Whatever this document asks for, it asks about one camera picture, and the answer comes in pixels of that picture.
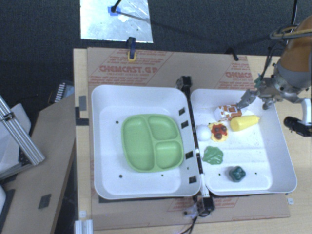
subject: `wooden table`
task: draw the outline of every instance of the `wooden table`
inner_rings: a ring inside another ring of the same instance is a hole
[[[266,57],[247,56],[253,78],[262,72]],[[87,50],[74,50],[75,66],[75,88],[76,88],[76,107],[79,106],[79,95],[87,93]],[[302,92],[301,97],[310,98],[310,92]],[[276,108],[281,122],[286,116],[302,118],[300,105],[293,105],[287,101],[277,103]],[[88,118],[88,108],[80,112],[81,118]],[[289,148],[290,156],[297,175],[298,185],[296,190],[287,195],[293,199],[294,204],[289,205],[291,212],[290,218],[277,218],[266,220],[232,221],[222,223],[195,224],[193,233],[310,233],[312,230],[312,187],[311,187],[311,138],[301,137],[296,133],[291,133],[286,127],[282,126],[283,133]],[[78,209],[80,220],[91,219],[91,192],[90,192],[90,156],[89,142],[83,139],[89,133],[88,127],[78,126],[77,132],[77,167],[78,167]],[[188,226],[173,225],[148,228],[131,228],[118,230],[94,231],[95,234],[162,234],[178,233]]]

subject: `white egg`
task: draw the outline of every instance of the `white egg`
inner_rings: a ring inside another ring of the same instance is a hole
[[[211,130],[206,125],[196,126],[196,133],[199,141],[207,141],[211,137]]]

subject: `green plate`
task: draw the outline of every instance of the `green plate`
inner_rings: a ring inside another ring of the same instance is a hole
[[[166,115],[135,115],[121,128],[128,164],[138,172],[173,169],[183,161],[183,144],[176,122]]]

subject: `silver square panel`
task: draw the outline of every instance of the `silver square panel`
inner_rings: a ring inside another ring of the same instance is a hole
[[[81,38],[153,43],[147,0],[122,0],[112,13],[117,1],[80,0]]]

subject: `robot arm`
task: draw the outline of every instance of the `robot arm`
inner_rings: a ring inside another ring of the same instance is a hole
[[[270,34],[272,39],[288,40],[288,43],[280,60],[274,65],[273,75],[265,78],[264,74],[273,54],[273,48],[271,49],[264,71],[255,81],[256,90],[245,92],[241,101],[237,103],[239,109],[250,105],[256,97],[264,102],[264,110],[284,99],[291,103],[301,103],[303,120],[287,117],[284,124],[300,135],[311,136],[311,99],[298,97],[301,91],[311,86],[311,28],[312,16],[309,16],[297,27],[292,25]]]

